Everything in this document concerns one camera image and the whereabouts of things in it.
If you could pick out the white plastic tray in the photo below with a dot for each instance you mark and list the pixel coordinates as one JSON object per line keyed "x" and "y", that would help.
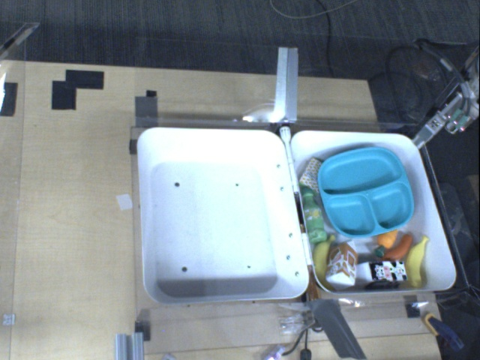
{"x": 210, "y": 216}
{"x": 427, "y": 216}

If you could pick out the white yellow patterned carton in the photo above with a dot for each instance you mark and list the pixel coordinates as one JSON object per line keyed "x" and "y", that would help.
{"x": 309, "y": 174}

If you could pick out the green plastic bottle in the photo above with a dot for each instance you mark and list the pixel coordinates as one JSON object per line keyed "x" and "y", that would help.
{"x": 313, "y": 216}

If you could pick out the yellow banana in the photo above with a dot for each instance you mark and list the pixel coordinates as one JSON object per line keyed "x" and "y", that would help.
{"x": 320, "y": 257}
{"x": 416, "y": 263}

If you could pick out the blue divided plate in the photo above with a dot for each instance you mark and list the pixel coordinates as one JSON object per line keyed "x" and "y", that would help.
{"x": 360, "y": 174}

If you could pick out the white and orange carton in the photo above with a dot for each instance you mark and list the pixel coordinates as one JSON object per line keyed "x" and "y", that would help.
{"x": 342, "y": 266}

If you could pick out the orange toy fruit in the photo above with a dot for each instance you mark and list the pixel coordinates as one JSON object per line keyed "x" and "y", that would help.
{"x": 388, "y": 238}

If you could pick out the orange carrot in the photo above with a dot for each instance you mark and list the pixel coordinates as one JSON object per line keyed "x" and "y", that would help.
{"x": 399, "y": 249}

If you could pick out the black and white cow-print carton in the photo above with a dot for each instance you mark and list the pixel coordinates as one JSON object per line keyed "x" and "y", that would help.
{"x": 388, "y": 271}

